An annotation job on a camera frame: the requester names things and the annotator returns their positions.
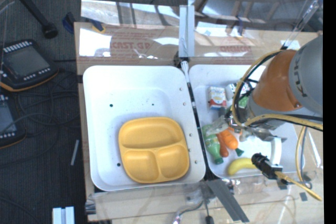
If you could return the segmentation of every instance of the device screen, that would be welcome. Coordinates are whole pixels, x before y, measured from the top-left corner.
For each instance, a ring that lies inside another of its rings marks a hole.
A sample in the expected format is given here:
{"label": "device screen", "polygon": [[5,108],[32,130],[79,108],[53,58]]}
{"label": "device screen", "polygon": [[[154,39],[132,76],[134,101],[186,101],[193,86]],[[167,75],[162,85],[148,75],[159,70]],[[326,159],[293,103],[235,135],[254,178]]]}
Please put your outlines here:
{"label": "device screen", "polygon": [[26,47],[5,55],[4,65],[16,78],[25,77],[49,67],[48,62],[33,47]]}
{"label": "device screen", "polygon": [[[2,131],[12,122],[13,122],[13,118],[9,111],[9,107],[6,104],[0,103],[0,131]],[[16,131],[15,125],[12,125],[6,130],[6,132],[15,132],[15,131]]]}

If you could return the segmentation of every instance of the tripod foot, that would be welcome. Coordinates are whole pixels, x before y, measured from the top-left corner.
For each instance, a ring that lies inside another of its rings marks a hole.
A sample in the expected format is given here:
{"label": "tripod foot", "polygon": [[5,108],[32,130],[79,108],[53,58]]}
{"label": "tripod foot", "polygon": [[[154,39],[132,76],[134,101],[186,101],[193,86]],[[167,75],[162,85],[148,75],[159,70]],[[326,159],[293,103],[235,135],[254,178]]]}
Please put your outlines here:
{"label": "tripod foot", "polygon": [[53,23],[49,23],[42,27],[42,32],[45,38],[54,38],[58,34],[58,30]]}

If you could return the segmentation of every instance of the green bottle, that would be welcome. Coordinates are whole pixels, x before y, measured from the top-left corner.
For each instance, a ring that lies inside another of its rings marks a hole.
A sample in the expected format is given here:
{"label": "green bottle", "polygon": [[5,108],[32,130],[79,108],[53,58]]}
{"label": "green bottle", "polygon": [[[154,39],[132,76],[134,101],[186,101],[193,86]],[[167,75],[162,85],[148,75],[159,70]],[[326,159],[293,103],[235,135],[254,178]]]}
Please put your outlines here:
{"label": "green bottle", "polygon": [[211,128],[211,124],[204,125],[202,127],[202,134],[204,138],[205,147],[210,153],[210,155],[214,158],[215,164],[223,163],[223,158],[220,155],[220,144],[216,134],[206,134],[206,131]]}

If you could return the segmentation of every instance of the banana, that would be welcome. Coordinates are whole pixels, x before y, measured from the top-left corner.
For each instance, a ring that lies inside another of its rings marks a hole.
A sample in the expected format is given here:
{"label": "banana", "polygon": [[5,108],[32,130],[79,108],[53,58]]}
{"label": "banana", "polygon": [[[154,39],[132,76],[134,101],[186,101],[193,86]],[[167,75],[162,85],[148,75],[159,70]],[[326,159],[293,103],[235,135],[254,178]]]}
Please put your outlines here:
{"label": "banana", "polygon": [[236,172],[243,168],[257,169],[257,167],[252,163],[250,158],[238,158],[230,163],[227,173],[229,175],[234,175]]}

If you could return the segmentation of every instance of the white plastic tray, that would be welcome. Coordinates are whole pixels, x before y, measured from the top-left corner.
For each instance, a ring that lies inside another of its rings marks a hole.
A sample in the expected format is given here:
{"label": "white plastic tray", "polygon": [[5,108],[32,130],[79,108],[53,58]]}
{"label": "white plastic tray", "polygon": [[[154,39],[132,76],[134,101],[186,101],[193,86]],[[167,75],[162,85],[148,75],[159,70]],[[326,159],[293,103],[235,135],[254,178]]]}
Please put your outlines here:
{"label": "white plastic tray", "polygon": [[[171,66],[93,66],[83,74],[93,183],[113,191],[148,186],[196,183],[205,174],[190,95],[183,72]],[[127,176],[118,147],[120,127],[153,116],[175,120],[190,150],[190,168],[175,181],[140,184]]]}
{"label": "white plastic tray", "polygon": [[[225,87],[228,84],[235,83],[244,75],[248,68],[249,66],[243,65],[195,65],[190,68],[189,77],[193,88],[197,114],[201,126],[210,124],[218,119],[218,111],[209,109],[207,102],[208,87]],[[263,69],[263,67],[259,67],[253,73],[251,78],[258,80]],[[294,126],[292,124],[285,123],[278,127],[275,131],[271,131],[271,133],[278,137],[287,138],[287,140],[282,143],[280,165],[283,166],[284,173],[295,172],[295,148],[297,135]],[[268,156],[268,158],[271,156],[271,143],[262,141],[254,136],[250,136],[245,142],[239,142],[239,149],[244,151],[243,155],[240,157],[251,158],[255,153],[262,153],[263,155]],[[261,174],[261,172],[257,169],[242,169],[235,175],[229,176],[226,171],[227,167],[233,160],[238,158],[235,151],[229,151],[229,156],[223,158],[224,162],[220,165],[215,164],[208,152],[206,152],[206,154],[211,171],[220,178],[237,178]]]}

